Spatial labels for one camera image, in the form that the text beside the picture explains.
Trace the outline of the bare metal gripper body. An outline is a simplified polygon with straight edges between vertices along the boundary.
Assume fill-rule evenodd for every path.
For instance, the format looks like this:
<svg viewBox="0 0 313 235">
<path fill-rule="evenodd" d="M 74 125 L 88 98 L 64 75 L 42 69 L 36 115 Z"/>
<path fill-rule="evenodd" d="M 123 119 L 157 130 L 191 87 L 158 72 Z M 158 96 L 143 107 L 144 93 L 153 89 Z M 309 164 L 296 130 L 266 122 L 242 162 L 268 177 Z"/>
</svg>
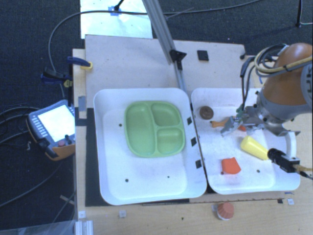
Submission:
<svg viewBox="0 0 313 235">
<path fill-rule="evenodd" d="M 267 129 L 270 132 L 285 132 L 284 121 L 259 105 L 247 106 L 242 115 L 242 125 L 250 129 Z"/>
</svg>

